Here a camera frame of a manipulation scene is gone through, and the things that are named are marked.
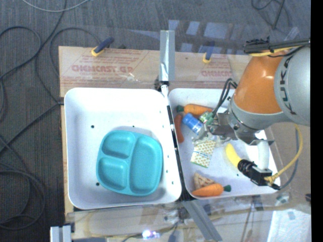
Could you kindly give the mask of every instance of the green object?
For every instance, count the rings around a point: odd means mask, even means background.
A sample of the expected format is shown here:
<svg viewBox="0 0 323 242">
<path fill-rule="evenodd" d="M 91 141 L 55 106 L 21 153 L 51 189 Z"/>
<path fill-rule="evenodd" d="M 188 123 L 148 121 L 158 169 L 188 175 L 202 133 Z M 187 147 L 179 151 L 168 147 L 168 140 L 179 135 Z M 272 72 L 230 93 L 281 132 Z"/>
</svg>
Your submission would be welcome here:
<svg viewBox="0 0 323 242">
<path fill-rule="evenodd" d="M 176 112 L 183 112 L 183 111 L 184 111 L 184 107 L 183 107 L 183 106 L 178 105 L 178 106 L 176 107 Z"/>
<path fill-rule="evenodd" d="M 227 186 L 225 186 L 223 188 L 224 188 L 224 191 L 231 192 L 231 186 L 230 185 L 227 185 Z"/>
</svg>

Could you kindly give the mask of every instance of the blue plate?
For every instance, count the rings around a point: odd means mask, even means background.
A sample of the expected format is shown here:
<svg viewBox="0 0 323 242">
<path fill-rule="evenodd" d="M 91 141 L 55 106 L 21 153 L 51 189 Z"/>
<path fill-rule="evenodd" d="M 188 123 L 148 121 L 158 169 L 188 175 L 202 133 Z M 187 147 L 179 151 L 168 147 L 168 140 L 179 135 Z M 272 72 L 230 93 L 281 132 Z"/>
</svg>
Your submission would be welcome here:
<svg viewBox="0 0 323 242">
<path fill-rule="evenodd" d="M 96 162 L 99 183 L 111 191 L 147 196 L 158 187 L 163 149 L 154 138 L 115 130 L 103 138 Z"/>
</svg>

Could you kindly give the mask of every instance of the black connector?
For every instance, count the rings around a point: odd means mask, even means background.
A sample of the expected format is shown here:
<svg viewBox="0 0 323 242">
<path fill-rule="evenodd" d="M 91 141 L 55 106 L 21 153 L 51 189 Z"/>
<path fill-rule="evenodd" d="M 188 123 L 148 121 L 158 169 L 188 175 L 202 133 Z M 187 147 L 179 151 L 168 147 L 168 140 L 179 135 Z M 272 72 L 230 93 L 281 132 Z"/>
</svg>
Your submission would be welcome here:
<svg viewBox="0 0 323 242">
<path fill-rule="evenodd" d="M 270 169 L 260 169 L 254 162 L 242 159 L 238 163 L 238 170 L 245 176 L 251 179 L 258 186 L 268 186 L 268 182 L 264 179 L 266 176 L 271 176 Z"/>
</svg>

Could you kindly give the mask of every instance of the toy carrot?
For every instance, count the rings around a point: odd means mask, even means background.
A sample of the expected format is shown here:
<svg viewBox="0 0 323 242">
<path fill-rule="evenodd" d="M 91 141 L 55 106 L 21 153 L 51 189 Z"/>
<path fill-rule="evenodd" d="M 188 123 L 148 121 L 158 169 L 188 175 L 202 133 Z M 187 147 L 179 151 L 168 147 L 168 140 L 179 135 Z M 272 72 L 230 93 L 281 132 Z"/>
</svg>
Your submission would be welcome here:
<svg viewBox="0 0 323 242">
<path fill-rule="evenodd" d="M 183 116 L 180 113 L 174 117 L 175 133 L 176 133 L 177 141 L 179 143 L 182 143 L 184 141 L 184 136 L 181 131 L 182 119 L 183 119 Z"/>
<path fill-rule="evenodd" d="M 196 105 L 196 104 L 187 104 L 185 106 L 178 105 L 176 107 L 177 112 L 185 112 L 186 114 L 191 113 L 194 116 L 200 116 L 204 112 L 206 111 L 211 112 L 212 110 L 213 109 L 210 107 L 205 107 L 205 106 Z"/>
<path fill-rule="evenodd" d="M 220 194 L 223 193 L 223 191 L 230 192 L 231 191 L 231 186 L 227 185 L 223 187 L 221 184 L 216 183 L 216 184 L 211 184 L 199 189 L 196 189 L 192 192 L 192 195 L 195 196 L 219 196 Z"/>
</svg>

